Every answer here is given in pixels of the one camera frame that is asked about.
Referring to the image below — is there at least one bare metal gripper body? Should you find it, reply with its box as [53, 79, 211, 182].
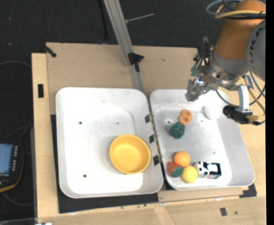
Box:
[194, 66, 241, 91]

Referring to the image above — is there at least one white ball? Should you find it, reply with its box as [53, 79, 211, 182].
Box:
[203, 105, 221, 120]

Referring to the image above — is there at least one orange pretzel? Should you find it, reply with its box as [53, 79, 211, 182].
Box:
[178, 109, 193, 126]

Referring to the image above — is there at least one green broccoli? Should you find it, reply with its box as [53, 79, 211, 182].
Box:
[169, 121, 186, 140]

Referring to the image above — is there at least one white plastic tray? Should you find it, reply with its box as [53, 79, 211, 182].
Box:
[149, 88, 256, 191]
[55, 86, 164, 199]

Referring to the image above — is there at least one orange fruit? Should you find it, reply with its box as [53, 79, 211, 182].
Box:
[174, 150, 191, 168]

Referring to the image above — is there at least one black and white cow-print carton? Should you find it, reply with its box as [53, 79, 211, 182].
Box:
[193, 161, 222, 180]

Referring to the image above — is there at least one red strawberry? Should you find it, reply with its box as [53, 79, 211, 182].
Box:
[167, 161, 184, 178]

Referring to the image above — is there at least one yellow lemon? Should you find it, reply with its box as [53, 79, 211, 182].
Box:
[181, 165, 199, 184]

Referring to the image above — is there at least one yellow bowl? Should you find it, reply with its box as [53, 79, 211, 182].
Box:
[109, 134, 152, 175]

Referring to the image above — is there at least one brown cardboard board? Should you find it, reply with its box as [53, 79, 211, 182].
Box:
[45, 42, 250, 203]

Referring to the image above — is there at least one black cylinder on white bracket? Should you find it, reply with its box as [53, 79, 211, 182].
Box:
[222, 84, 254, 125]

